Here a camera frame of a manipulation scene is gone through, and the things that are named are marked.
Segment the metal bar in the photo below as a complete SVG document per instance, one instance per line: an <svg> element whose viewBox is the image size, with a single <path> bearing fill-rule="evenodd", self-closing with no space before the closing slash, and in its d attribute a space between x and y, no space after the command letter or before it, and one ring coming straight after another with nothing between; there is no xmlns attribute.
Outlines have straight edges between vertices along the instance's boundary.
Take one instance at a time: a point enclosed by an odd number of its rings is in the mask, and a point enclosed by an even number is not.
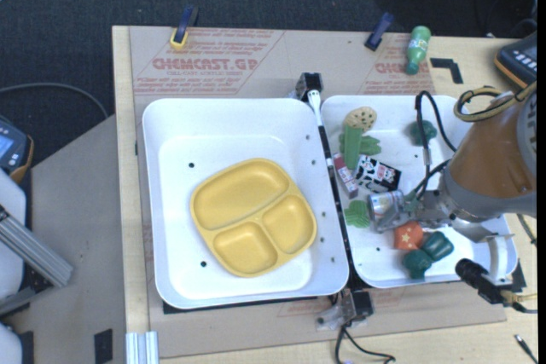
<svg viewBox="0 0 546 364"><path fill-rule="evenodd" d="M160 351L156 331L145 334L129 332L125 335L126 364L159 364Z"/></svg>
<svg viewBox="0 0 546 364"><path fill-rule="evenodd" d="M73 267L0 205L0 241L54 286L68 284Z"/></svg>
<svg viewBox="0 0 546 364"><path fill-rule="evenodd" d="M17 294L0 300L0 316L9 314L11 311L29 303L36 294L37 293L28 286L20 290Z"/></svg>

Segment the white tray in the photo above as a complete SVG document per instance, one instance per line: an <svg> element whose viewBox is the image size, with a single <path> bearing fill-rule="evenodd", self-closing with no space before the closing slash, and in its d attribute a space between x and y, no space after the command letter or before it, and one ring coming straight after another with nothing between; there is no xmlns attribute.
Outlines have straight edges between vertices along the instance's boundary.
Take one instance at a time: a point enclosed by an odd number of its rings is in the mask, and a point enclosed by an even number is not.
<svg viewBox="0 0 546 364"><path fill-rule="evenodd" d="M180 309L334 294L349 275L312 110L294 99L160 99L142 116L154 237L155 282ZM255 278L229 273L190 216L209 176L246 159L277 162L317 218L317 237L290 262Z"/></svg>
<svg viewBox="0 0 546 364"><path fill-rule="evenodd" d="M457 146L470 128L469 123L462 122L453 114L455 99L448 96L434 96L441 115L444 130L450 141ZM339 135L345 116L359 107L372 107L377 112L377 121L372 130L367 132L380 140L381 153L374 155L385 165L390 165L402 175L398 188L407 194L425 176L422 147L414 146L407 134L407 127L415 121L415 97L411 95L337 95L322 104L322 119L327 132L332 153L339 152ZM437 127L434 112L428 99L422 102L423 119L431 121ZM430 141L433 165L440 164L452 156L440 133ZM431 178L427 189L435 189L439 176ZM349 205L349 198L339 185L340 200L343 208ZM367 199L365 188L360 188L358 198ZM504 217L483 222L485 228L500 235L510 234ZM474 260L489 269L491 257L487 243L475 244L457 233L453 228L441 228L453 243L455 250L446 258L436 262L427 270L425 280L412 280L402 265L406 251L393 248L393 231L378 234L373 223L369 228L347 226L349 244L355 270L366 283L378 288L390 288L422 284L423 282L446 282L460 280L455 272L456 263L463 257ZM508 244L508 272L512 273L517 265L517 254L514 242Z"/></svg>

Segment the black device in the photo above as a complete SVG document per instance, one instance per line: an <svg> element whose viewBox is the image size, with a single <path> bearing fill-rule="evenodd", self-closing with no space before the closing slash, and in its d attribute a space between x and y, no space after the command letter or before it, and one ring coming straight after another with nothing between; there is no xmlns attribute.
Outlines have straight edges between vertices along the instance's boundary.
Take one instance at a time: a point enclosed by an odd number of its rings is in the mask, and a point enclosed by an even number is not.
<svg viewBox="0 0 546 364"><path fill-rule="evenodd" d="M537 31L500 49L495 65L511 81L525 88L537 80Z"/></svg>
<svg viewBox="0 0 546 364"><path fill-rule="evenodd" d="M0 169L8 175L25 164L28 137L12 124L0 120Z"/></svg>
<svg viewBox="0 0 546 364"><path fill-rule="evenodd" d="M484 277L484 274L489 274L489 272L478 263L463 258L456 264L455 272L464 282L478 290L478 294L487 302L491 304L504 303L501 290L508 290L509 286L501 288L493 285Z"/></svg>
<svg viewBox="0 0 546 364"><path fill-rule="evenodd" d="M307 93L311 90L322 91L322 76L321 73L304 72L301 73L296 83L296 99L302 102L308 102Z"/></svg>

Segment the green bottle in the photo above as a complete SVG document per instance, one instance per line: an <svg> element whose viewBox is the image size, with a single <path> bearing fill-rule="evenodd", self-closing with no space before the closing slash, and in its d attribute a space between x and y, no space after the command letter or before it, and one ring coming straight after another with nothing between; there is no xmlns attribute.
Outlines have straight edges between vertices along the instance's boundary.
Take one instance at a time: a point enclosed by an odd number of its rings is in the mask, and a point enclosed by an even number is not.
<svg viewBox="0 0 546 364"><path fill-rule="evenodd" d="M426 26L416 26L411 31L411 39L408 44L408 66L406 73L417 74L419 72L419 63L427 56L428 40L431 32Z"/></svg>

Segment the cookie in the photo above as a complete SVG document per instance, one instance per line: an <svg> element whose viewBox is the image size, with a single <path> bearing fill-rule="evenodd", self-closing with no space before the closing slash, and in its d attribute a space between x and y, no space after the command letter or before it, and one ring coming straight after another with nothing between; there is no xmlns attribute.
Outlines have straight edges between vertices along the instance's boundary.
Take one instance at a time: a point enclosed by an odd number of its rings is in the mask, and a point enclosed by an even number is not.
<svg viewBox="0 0 546 364"><path fill-rule="evenodd" d="M377 119L377 113L372 107L360 107L353 109L345 117L343 123L347 126L356 129L362 129L363 132L372 129L375 120Z"/></svg>

